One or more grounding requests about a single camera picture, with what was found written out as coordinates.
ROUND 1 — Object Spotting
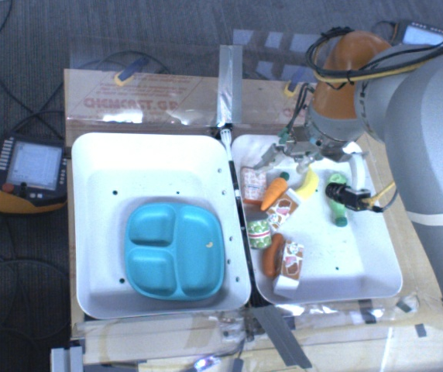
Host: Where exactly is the green and white can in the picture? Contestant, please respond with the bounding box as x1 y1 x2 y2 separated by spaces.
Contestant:
246 219 273 251

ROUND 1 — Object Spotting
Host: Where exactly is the orange and white packet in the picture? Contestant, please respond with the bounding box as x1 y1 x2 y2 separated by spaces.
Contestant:
239 166 268 205

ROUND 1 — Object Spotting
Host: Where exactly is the brown and white carton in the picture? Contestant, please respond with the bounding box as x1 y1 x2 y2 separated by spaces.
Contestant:
265 188 302 233
272 239 305 300

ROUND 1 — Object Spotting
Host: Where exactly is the orange carrot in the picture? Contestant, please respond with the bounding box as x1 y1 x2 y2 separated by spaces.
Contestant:
259 172 290 212

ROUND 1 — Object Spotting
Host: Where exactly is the black cylinder on white bracket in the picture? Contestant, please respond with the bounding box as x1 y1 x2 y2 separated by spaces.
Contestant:
325 152 373 212

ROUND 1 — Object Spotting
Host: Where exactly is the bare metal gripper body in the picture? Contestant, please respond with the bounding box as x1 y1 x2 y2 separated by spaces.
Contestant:
278 124 357 165

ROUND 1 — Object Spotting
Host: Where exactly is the green bottle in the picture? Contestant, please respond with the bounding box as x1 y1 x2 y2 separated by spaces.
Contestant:
326 173 350 228

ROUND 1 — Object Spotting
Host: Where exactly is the yellow banana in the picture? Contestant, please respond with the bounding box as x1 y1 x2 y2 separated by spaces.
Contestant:
294 166 321 202

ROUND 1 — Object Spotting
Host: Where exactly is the blue divided plate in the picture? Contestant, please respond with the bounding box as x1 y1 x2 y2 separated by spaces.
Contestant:
124 202 226 301

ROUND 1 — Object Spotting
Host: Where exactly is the orange brown sausage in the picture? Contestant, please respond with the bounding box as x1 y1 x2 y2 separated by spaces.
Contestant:
260 232 286 279

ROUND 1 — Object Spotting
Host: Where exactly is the white plastic tray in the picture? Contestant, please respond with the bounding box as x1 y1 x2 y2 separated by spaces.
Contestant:
70 131 252 321
230 133 404 306

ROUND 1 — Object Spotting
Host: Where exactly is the brown cardboard board red print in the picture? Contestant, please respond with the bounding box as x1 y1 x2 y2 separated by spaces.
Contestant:
63 67 443 364

